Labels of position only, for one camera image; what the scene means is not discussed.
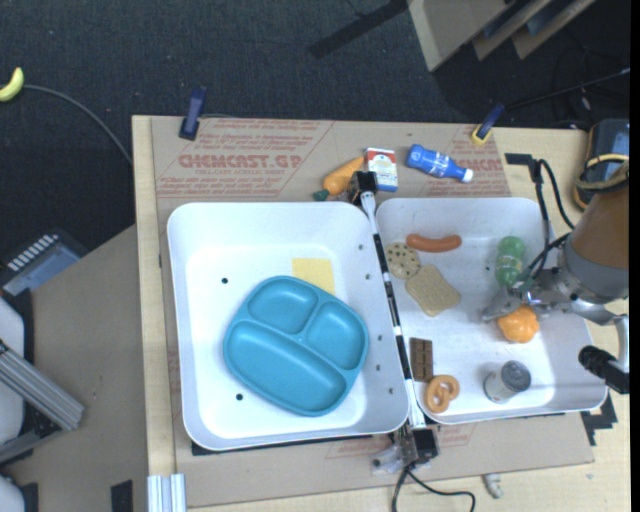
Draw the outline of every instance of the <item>plastic bottle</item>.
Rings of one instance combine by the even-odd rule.
[[[471,169],[460,167],[447,155],[426,149],[420,144],[411,146],[406,165],[436,178],[454,178],[462,183],[469,183],[473,178]]]
[[[496,280],[503,286],[512,286],[522,272],[522,257],[526,246],[517,236],[505,236],[498,243]]]

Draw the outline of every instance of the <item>robotic hand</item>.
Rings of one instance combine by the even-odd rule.
[[[629,162],[600,183],[584,184],[595,192],[575,229],[548,247],[560,254],[557,265],[536,271],[532,266],[511,287],[503,287],[482,312],[490,321],[521,304],[538,313],[573,312],[598,325],[616,327],[619,353],[615,358],[592,345],[578,356],[590,372],[619,393],[629,393],[629,317],[605,305],[629,295]]]

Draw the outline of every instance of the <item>silver can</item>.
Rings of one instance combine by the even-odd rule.
[[[504,404],[531,386],[531,374],[519,361],[507,361],[500,370],[487,375],[484,392],[489,400]]]

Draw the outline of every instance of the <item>green bottle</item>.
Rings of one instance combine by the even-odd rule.
[[[522,272],[522,258],[526,247],[521,238],[505,236],[498,244],[496,280],[503,286],[513,286]]]

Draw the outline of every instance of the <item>wooden table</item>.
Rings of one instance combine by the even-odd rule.
[[[171,418],[169,371],[166,350],[165,316],[161,269],[158,265],[159,231],[156,210],[156,184],[152,117],[133,118],[133,142],[136,187],[137,234],[140,266],[140,299],[144,357],[144,382],[147,421],[147,451],[150,475],[176,473],[174,432]],[[565,198],[565,209],[575,222],[580,211],[570,200],[571,182],[586,154],[586,135],[574,130],[496,128],[493,137],[501,154],[512,195],[535,199],[527,172],[511,172],[504,153],[527,153],[544,158],[554,169]],[[547,206],[556,235],[564,231],[551,187],[547,187]],[[610,309],[628,312],[628,301],[616,302]],[[590,325],[596,345],[617,353],[615,329]],[[468,490],[475,493],[477,510],[546,511],[622,511],[630,510],[630,420],[629,397],[612,394],[618,423],[612,430],[596,434],[595,462],[571,467],[548,468],[502,475],[504,496],[493,499],[480,478],[462,478],[436,482],[441,490]],[[224,485],[224,482],[213,484]],[[388,485],[334,493],[281,498],[253,503],[238,503],[198,508],[197,510],[243,511],[325,511],[390,510],[392,487]],[[416,485],[407,484],[399,500],[399,510],[468,510],[464,497],[444,498],[426,495]]]

